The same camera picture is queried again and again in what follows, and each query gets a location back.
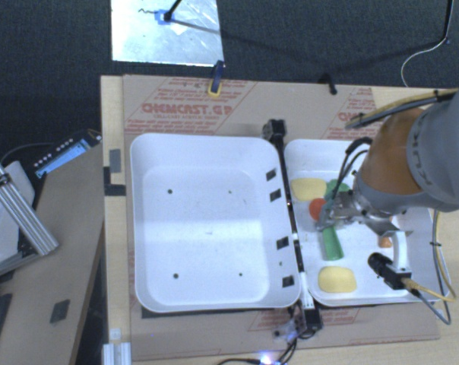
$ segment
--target cardboard sheet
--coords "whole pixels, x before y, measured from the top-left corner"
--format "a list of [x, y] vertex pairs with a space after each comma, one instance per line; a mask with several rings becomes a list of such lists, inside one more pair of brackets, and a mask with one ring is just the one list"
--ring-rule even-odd
[[[351, 140], [373, 137], [379, 124], [345, 131], [344, 123], [375, 108], [372, 88], [255, 81], [223, 81], [220, 97], [207, 95], [208, 79], [125, 76], [125, 178], [132, 358], [155, 360], [282, 350], [274, 331], [286, 309], [166, 315], [150, 313], [134, 291], [134, 247], [129, 147], [145, 132], [259, 136], [269, 119], [285, 119], [286, 142], [296, 138]], [[435, 317], [422, 304], [323, 309], [324, 328], [300, 348], [418, 341], [438, 338]]]

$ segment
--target white cable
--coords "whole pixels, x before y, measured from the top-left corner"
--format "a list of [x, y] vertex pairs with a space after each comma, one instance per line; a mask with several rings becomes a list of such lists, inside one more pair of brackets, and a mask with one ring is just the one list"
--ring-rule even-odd
[[444, 38], [442, 38], [442, 40], [437, 44], [435, 45], [434, 47], [432, 47], [431, 49], [427, 49], [427, 50], [422, 50], [422, 51], [419, 51], [419, 52], [416, 52], [415, 54], [412, 54], [409, 58], [407, 58], [404, 63], [402, 64], [402, 67], [400, 69], [400, 76], [402, 77], [402, 82], [404, 83], [404, 85], [406, 87], [408, 87], [408, 84], [407, 82], [405, 81], [405, 77], [404, 77], [404, 69], [405, 69], [405, 65], [412, 59], [412, 58], [415, 58], [417, 56], [419, 56], [420, 54], [425, 54], [427, 52], [433, 52], [434, 50], [436, 50], [437, 48], [439, 48], [440, 46], [442, 46], [447, 40], [448, 40], [448, 35], [449, 35], [449, 27], [451, 26], [451, 16], [452, 16], [452, 12], [453, 12], [453, 8], [454, 8], [454, 0], [451, 0], [451, 10], [449, 12], [449, 15], [448, 15], [448, 22], [446, 23], [446, 28], [445, 28], [445, 34], [444, 34]]
[[408, 87], [408, 84], [407, 84], [407, 82], [405, 81], [405, 77], [404, 77], [405, 65], [406, 65], [412, 58], [415, 58], [415, 57], [419, 56], [420, 54], [425, 54], [425, 53], [427, 53], [427, 52], [433, 52], [435, 49], [437, 49], [437, 48], [439, 48], [440, 46], [442, 46], [446, 40], [447, 40], [447, 38], [444, 38], [443, 40], [441, 40], [441, 42], [439, 42], [437, 45], [435, 45], [435, 46], [432, 47], [431, 49], [427, 49], [427, 50], [422, 50], [422, 51], [416, 52], [415, 54], [412, 54], [409, 58], [407, 58], [407, 59], [405, 60], [405, 62], [402, 64], [402, 68], [400, 69], [400, 76], [402, 77], [402, 82], [404, 83], [404, 85], [405, 85], [406, 87]]

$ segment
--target cable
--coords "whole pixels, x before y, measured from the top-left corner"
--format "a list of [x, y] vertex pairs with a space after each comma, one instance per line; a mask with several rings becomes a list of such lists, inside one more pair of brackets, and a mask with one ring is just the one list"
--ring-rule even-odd
[[255, 360], [253, 358], [228, 358], [227, 360], [219, 362], [217, 365], [223, 365], [224, 363], [230, 363], [230, 362], [253, 363], [254, 365], [261, 364], [260, 360]]
[[400, 76], [402, 77], [402, 82], [404, 83], [404, 85], [406, 87], [408, 87], [408, 84], [407, 82], [405, 81], [405, 77], [404, 77], [404, 69], [405, 69], [405, 65], [413, 58], [417, 57], [417, 56], [420, 56], [421, 54], [425, 54], [427, 52], [432, 52], [434, 50], [436, 50], [437, 48], [439, 48], [440, 46], [442, 46], [444, 43], [446, 43], [448, 41], [448, 35], [449, 35], [449, 27], [451, 25], [451, 16], [452, 16], [452, 9], [454, 7], [454, 0], [448, 0], [448, 9], [447, 9], [447, 12], [446, 12], [446, 18], [445, 18], [445, 29], [444, 29], [444, 33], [442, 34], [442, 39], [439, 41], [439, 43], [437, 43], [435, 46], [433, 46], [432, 48], [430, 49], [426, 49], [426, 50], [422, 50], [422, 51], [419, 51], [419, 52], [416, 52], [414, 54], [412, 54], [410, 57], [408, 57], [404, 63], [402, 64], [402, 67], [400, 69]]
[[40, 142], [40, 143], [29, 143], [29, 144], [22, 144], [21, 146], [17, 146], [16, 148], [13, 148], [11, 149], [10, 151], [7, 151], [7, 154], [5, 154], [1, 160], [0, 160], [0, 163], [3, 165], [3, 163], [5, 162], [5, 160], [10, 157], [10, 155], [12, 155], [13, 153], [17, 152], [17, 151], [20, 151], [20, 150], [23, 150], [23, 149], [27, 149], [27, 148], [35, 148], [35, 147], [40, 147], [40, 146], [51, 146], [52, 145], [52, 142]]
[[316, 331], [313, 332], [303, 332], [301, 335], [299, 335], [299, 339], [302, 339], [303, 341], [307, 341], [308, 339], [311, 339], [314, 337]]
[[282, 365], [288, 363], [292, 358], [293, 354], [296, 352], [297, 349], [297, 339], [295, 338], [291, 344], [287, 347], [287, 349], [283, 352], [283, 354], [278, 358], [277, 363], [281, 363]]
[[434, 210], [434, 220], [433, 220], [433, 225], [432, 225], [432, 247], [434, 247], [433, 256], [434, 256], [435, 272], [437, 274], [441, 293], [444, 294], [444, 289], [442, 287], [442, 281], [444, 281], [446, 287], [448, 287], [449, 292], [451, 293], [451, 296], [455, 299], [456, 293], [454, 292], [454, 289], [451, 286], [451, 282], [448, 280], [448, 276], [445, 273], [445, 267], [442, 263], [442, 258], [439, 252], [439, 248], [441, 247], [441, 244], [438, 242], [438, 235], [437, 235], [438, 216], [439, 216], [439, 212], [437, 210]]
[[339, 171], [339, 173], [337, 175], [336, 186], [332, 190], [330, 198], [327, 198], [327, 196], [326, 196], [326, 200], [327, 201], [334, 200], [336, 198], [337, 191], [339, 190], [339, 187], [340, 187], [341, 183], [343, 182], [344, 177], [346, 177], [347, 174], [349, 173], [349, 171], [351, 170], [351, 166], [353, 165], [354, 161], [356, 161], [356, 159], [361, 154], [367, 152], [367, 151], [360, 151], [357, 155], [354, 156], [354, 158], [351, 160], [351, 162], [347, 165], [347, 161], [348, 161], [348, 158], [350, 157], [350, 155], [362, 144], [372, 144], [372, 139], [370, 137], [358, 138], [355, 141], [353, 141], [350, 144], [350, 146], [346, 149], [346, 151], [345, 151], [346, 152], [346, 156], [344, 157], [343, 163], [341, 164], [340, 171]]
[[95, 129], [88, 129], [88, 130], [87, 130], [87, 134], [88, 134], [91, 138], [97, 139], [97, 138], [98, 138], [97, 136], [98, 136], [98, 135], [101, 135], [101, 132], [99, 132], [99, 131], [97, 131], [97, 130], [95, 130]]
[[444, 295], [438, 294], [437, 292], [435, 292], [435, 291], [433, 291], [431, 289], [423, 287], [422, 285], [420, 285], [416, 281], [412, 280], [411, 278], [402, 278], [401, 281], [402, 281], [402, 283], [404, 283], [405, 288], [408, 289], [408, 290], [421, 290], [422, 292], [426, 292], [427, 294], [433, 295], [433, 296], [437, 297], [438, 299], [446, 301], [446, 302], [456, 301], [456, 299], [454, 297], [446, 297]]
[[448, 314], [448, 318], [446, 319], [438, 310], [436, 310], [434, 308], [434, 306], [429, 303], [429, 301], [427, 301], [427, 299], [418, 291], [418, 290], [415, 290], [415, 291], [412, 291], [412, 295], [418, 297], [419, 299], [421, 299], [421, 301], [426, 305], [428, 306], [428, 308], [443, 322], [445, 323], [446, 325], [450, 325], [451, 324], [451, 314], [449, 313], [449, 308], [447, 307], [446, 308], [446, 312]]
[[421, 94], [394, 101], [393, 103], [375, 109], [367, 114], [360, 113], [359, 115], [354, 116], [346, 123], [344, 128], [359, 129], [383, 119], [386, 116], [394, 115], [395, 113], [417, 108], [418, 106], [425, 106], [431, 103], [440, 103], [442, 101], [450, 100], [456, 93], [457, 89], [435, 90], [433, 93]]
[[[292, 356], [294, 355], [296, 349], [297, 349], [297, 339], [299, 337], [295, 338], [288, 346], [287, 349], [280, 355], [280, 357], [274, 362], [274, 364], [281, 364], [284, 365], [290, 361]], [[223, 360], [219, 362], [217, 365], [224, 365], [225, 363], [230, 363], [230, 362], [239, 362], [239, 363], [251, 363], [254, 365], [261, 365], [262, 362], [260, 360], [256, 360], [254, 358], [228, 358], [226, 360]]]
[[[452, 323], [452, 318], [451, 318], [451, 313], [449, 311], [448, 302], [453, 302], [456, 300], [456, 293], [454, 292], [454, 289], [451, 286], [451, 282], [448, 280], [448, 277], [445, 273], [445, 267], [442, 263], [442, 258], [439, 253], [439, 248], [441, 247], [441, 244], [438, 243], [437, 227], [438, 227], [438, 211], [434, 210], [434, 219], [432, 222], [431, 245], [434, 248], [432, 251], [432, 256], [434, 258], [435, 273], [437, 275], [439, 289], [441, 291], [441, 294], [437, 294], [433, 290], [424, 288], [421, 285], [417, 284], [415, 281], [412, 281], [410, 279], [403, 279], [402, 282], [405, 284], [406, 288], [411, 292], [411, 294], [414, 295], [415, 297], [418, 297], [426, 306], [428, 306], [428, 308], [430, 308], [431, 311], [433, 311], [434, 314], [444, 324], [450, 325]], [[448, 287], [451, 297], [445, 296], [444, 287], [442, 285], [443, 281], [445, 282], [446, 287]], [[436, 308], [434, 308], [434, 306], [419, 292], [420, 290], [422, 292], [431, 294], [437, 297], [438, 299], [444, 300], [444, 309], [445, 309], [446, 317], [444, 317]]]

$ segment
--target yellow clip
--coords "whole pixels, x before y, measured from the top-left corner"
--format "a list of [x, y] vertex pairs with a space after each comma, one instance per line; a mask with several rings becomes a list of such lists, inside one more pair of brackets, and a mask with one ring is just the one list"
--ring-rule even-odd
[[211, 88], [213, 87], [213, 83], [214, 83], [214, 79], [211, 79], [211, 81], [209, 81], [209, 86], [207, 87], [207, 94], [210, 96], [210, 97], [219, 97], [221, 95], [221, 87], [223, 86], [222, 83], [220, 82], [220, 84], [218, 85], [217, 87], [217, 91], [216, 92], [213, 92], [211, 91]]

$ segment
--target black cable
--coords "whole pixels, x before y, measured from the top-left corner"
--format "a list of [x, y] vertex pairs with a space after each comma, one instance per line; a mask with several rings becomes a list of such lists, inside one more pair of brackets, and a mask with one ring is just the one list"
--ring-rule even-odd
[[356, 119], [353, 124], [347, 125], [346, 129], [359, 129], [361, 127], [366, 127], [367, 125], [371, 125], [380, 119], [386, 118], [387, 116], [392, 116], [395, 113], [401, 113], [403, 111], [411, 110], [412, 108], [417, 108], [419, 106], [425, 106], [430, 103], [441, 103], [443, 101], [452, 99], [455, 94], [455, 92], [453, 94], [436, 94], [435, 96], [427, 97], [426, 99], [410, 101], [408, 103], [403, 103], [395, 108], [386, 109], [383, 112], [366, 117], [364, 120], [363, 117], [366, 115], [361, 115], [361, 117]]
[[299, 335], [299, 339], [302, 339], [303, 341], [307, 341], [308, 339], [311, 339], [315, 335], [315, 331], [309, 332], [309, 333], [302, 333]]
[[283, 352], [283, 354], [277, 360], [278, 363], [282, 365], [288, 363], [292, 358], [293, 354], [296, 352], [297, 349], [297, 338], [293, 340], [289, 347]]
[[343, 163], [341, 164], [341, 169], [339, 171], [339, 174], [337, 175], [337, 181], [336, 181], [336, 186], [334, 187], [334, 189], [332, 190], [332, 193], [331, 193], [331, 198], [330, 199], [326, 199], [326, 200], [334, 200], [336, 198], [336, 195], [337, 195], [337, 191], [339, 190], [339, 187], [341, 185], [341, 183], [343, 182], [344, 180], [344, 177], [346, 177], [346, 175], [349, 173], [350, 169], [351, 169], [351, 165], [353, 165], [354, 161], [356, 161], [356, 159], [363, 153], [367, 152], [367, 151], [360, 151], [350, 162], [350, 164], [347, 166], [347, 161], [350, 157], [350, 155], [362, 144], [372, 144], [373, 140], [370, 138], [370, 137], [362, 137], [362, 138], [358, 138], [356, 139], [355, 141], [353, 141], [350, 146], [346, 149], [346, 157], [344, 158], [343, 160]]
[[13, 153], [28, 149], [28, 148], [37, 148], [42, 146], [52, 146], [52, 142], [40, 142], [40, 143], [29, 143], [29, 144], [22, 144], [21, 146], [17, 146], [16, 148], [7, 151], [7, 153], [1, 158], [0, 163], [3, 165], [5, 160], [10, 157]]
[[442, 33], [442, 39], [445, 39], [446, 42], [449, 38], [449, 28], [451, 26], [451, 16], [452, 16], [453, 5], [454, 5], [454, 0], [448, 0], [447, 9], [445, 12], [444, 31]]
[[253, 358], [228, 358], [227, 360], [219, 362], [217, 365], [223, 365], [224, 363], [230, 363], [230, 362], [252, 363], [254, 365], [260, 365], [261, 364], [260, 360], [255, 360]]

